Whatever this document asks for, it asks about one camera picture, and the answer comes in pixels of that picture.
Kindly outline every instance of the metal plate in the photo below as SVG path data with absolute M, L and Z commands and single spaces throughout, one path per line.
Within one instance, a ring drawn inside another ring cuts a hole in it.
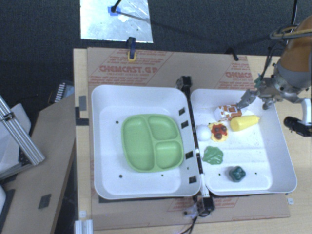
M 117 13 L 110 8 L 118 0 L 80 0 L 82 39 L 153 43 L 147 0 L 122 0 Z

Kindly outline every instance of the white ball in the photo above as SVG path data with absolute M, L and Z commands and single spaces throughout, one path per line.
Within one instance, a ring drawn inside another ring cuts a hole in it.
M 196 133 L 199 141 L 207 141 L 211 137 L 211 130 L 206 125 L 196 126 Z

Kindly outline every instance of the toy food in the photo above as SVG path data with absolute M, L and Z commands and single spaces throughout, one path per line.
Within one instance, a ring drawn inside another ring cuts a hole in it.
M 228 129 L 220 122 L 211 123 L 208 125 L 211 130 L 211 139 L 216 142 L 226 141 L 228 138 Z
M 236 105 L 219 106 L 214 111 L 216 121 L 230 121 L 234 117 L 242 116 L 242 111 Z
M 197 138 L 199 141 L 209 140 L 211 137 L 211 130 L 206 125 L 199 125 L 196 127 Z
M 219 165 L 223 161 L 223 152 L 217 147 L 207 146 L 202 160 L 211 165 Z
M 240 166 L 235 166 L 229 171 L 229 175 L 233 182 L 239 182 L 245 177 L 246 173 Z
M 240 131 L 257 124 L 259 119 L 256 115 L 236 117 L 231 120 L 230 125 L 233 131 Z

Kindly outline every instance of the white tray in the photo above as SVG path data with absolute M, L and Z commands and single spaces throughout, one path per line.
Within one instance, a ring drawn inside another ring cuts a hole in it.
M 193 132 L 185 95 L 175 88 L 98 86 L 92 92 L 95 188 L 107 199 L 192 196 L 200 188 Z M 193 157 L 175 169 L 140 173 L 132 169 L 121 143 L 123 121 L 138 114 L 164 114 L 179 126 L 184 153 Z M 189 126 L 181 124 L 188 121 Z
M 217 106 L 236 104 L 244 91 L 197 89 L 191 95 L 196 125 L 215 122 L 214 110 Z M 244 115 L 257 115 L 257 125 L 239 132 L 233 132 L 229 122 L 223 123 L 229 129 L 226 141 L 213 140 L 199 142 L 201 157 L 207 146 L 218 147 L 224 154 L 220 165 L 202 161 L 205 183 L 216 195 L 247 195 L 267 193 L 287 193 L 297 186 L 297 179 L 289 156 L 287 145 L 275 106 L 262 109 L 262 101 L 257 98 Z M 246 176 L 240 182 L 232 182 L 229 170 L 241 166 Z

